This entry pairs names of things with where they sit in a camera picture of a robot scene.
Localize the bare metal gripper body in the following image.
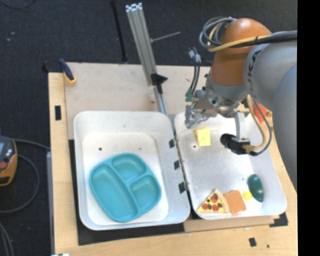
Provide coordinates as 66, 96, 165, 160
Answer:
190, 87, 241, 119

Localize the yellow cube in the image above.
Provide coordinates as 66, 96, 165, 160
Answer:
194, 127, 212, 148

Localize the white plastic tray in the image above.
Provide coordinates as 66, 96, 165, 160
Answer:
73, 110, 192, 231
173, 111, 288, 221

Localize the toy pizza slice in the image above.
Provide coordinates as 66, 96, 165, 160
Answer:
195, 188, 231, 214

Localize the pale wood board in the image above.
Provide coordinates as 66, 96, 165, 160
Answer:
63, 62, 281, 233

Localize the dark green oval toy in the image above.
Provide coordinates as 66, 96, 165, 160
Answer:
247, 173, 265, 203

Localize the brown toy bread slice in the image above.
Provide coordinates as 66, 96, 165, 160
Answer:
222, 189, 247, 216

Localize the blue divided plate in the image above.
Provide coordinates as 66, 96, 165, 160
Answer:
88, 152, 163, 224

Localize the black cylinder on white bracket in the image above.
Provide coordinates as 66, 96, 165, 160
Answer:
219, 111, 252, 156

